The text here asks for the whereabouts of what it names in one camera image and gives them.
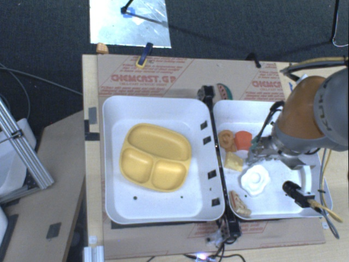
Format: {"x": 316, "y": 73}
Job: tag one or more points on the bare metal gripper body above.
{"x": 268, "y": 150}

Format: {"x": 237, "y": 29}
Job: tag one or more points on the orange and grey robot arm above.
{"x": 305, "y": 105}

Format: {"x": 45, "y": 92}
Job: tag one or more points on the orange-red cube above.
{"x": 242, "y": 140}

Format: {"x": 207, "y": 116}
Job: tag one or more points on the white fried egg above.
{"x": 255, "y": 179}

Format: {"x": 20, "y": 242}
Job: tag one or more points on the yellow cheese wedge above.
{"x": 233, "y": 162}

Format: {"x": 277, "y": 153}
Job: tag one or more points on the orange smiley biscuit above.
{"x": 226, "y": 139}

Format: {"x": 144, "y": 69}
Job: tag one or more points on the thin black rod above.
{"x": 219, "y": 160}

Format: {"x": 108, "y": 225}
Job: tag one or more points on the white plastic tray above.
{"x": 163, "y": 110}
{"x": 280, "y": 203}

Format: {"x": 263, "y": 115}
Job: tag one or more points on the watermelon slice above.
{"x": 225, "y": 91}

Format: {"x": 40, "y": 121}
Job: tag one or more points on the yellow divided plate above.
{"x": 155, "y": 157}

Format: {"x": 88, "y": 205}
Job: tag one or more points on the brown cardboard board red print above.
{"x": 174, "y": 75}

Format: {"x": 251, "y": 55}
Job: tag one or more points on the orange waffle piece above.
{"x": 102, "y": 48}

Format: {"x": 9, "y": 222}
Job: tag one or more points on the black cylinder on white bracket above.
{"x": 293, "y": 190}

